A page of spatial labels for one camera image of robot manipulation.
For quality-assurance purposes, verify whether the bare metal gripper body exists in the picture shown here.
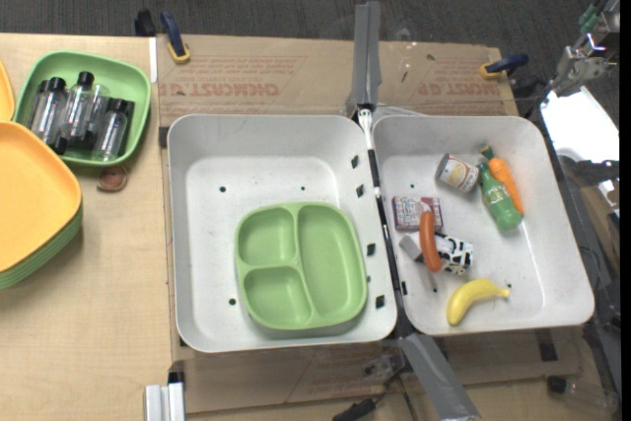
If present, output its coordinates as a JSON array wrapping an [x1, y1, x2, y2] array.
[[555, 9, 620, 90]]

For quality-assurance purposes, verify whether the orange carrot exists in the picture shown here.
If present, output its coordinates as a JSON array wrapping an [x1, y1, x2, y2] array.
[[480, 145, 526, 217]]

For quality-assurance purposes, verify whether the green bottle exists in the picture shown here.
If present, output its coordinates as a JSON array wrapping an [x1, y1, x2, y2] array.
[[476, 161, 525, 233]]

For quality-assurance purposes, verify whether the small white can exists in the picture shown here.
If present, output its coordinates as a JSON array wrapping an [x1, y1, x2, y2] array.
[[435, 153, 481, 194]]

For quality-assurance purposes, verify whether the white plastic tray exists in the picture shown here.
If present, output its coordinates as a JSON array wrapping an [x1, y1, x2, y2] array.
[[166, 113, 399, 355], [370, 114, 596, 338]]

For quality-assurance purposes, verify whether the black and white carton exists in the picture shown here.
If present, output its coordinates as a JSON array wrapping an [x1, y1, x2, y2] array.
[[433, 234, 475, 277]]

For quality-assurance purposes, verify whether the colourful printed packet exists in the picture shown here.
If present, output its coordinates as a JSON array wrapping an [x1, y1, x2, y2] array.
[[391, 195, 444, 233]]

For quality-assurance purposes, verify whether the thin black and white rod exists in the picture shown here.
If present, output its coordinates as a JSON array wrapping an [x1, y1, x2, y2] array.
[[357, 107, 409, 298]]

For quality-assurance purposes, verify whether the orange sausage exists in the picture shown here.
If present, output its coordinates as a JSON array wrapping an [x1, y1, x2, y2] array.
[[418, 210, 444, 274]]

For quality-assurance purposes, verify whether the grey block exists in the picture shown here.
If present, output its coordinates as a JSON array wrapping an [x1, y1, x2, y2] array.
[[397, 234, 427, 263]]

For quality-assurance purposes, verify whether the yellow banana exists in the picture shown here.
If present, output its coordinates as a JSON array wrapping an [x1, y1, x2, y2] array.
[[446, 277, 512, 327]]

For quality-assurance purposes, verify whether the brown cardboard board red print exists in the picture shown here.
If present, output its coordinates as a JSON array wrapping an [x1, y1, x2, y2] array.
[[156, 33, 584, 415]]

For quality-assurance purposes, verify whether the green divided plate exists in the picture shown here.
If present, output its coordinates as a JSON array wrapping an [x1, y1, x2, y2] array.
[[234, 201, 370, 332]]

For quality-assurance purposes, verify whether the clear plastic bottle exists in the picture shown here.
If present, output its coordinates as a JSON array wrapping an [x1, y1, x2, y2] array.
[[62, 71, 97, 143], [92, 98, 131, 163], [87, 83, 112, 149], [26, 79, 49, 130], [546, 376, 618, 411], [30, 77, 69, 146]]

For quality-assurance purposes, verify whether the brown doughnut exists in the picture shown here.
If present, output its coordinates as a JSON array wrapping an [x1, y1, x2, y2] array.
[[96, 164, 129, 193]]

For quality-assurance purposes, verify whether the yellow plate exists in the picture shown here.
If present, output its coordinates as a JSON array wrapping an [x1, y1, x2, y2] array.
[[0, 120, 84, 274], [0, 58, 17, 122]]

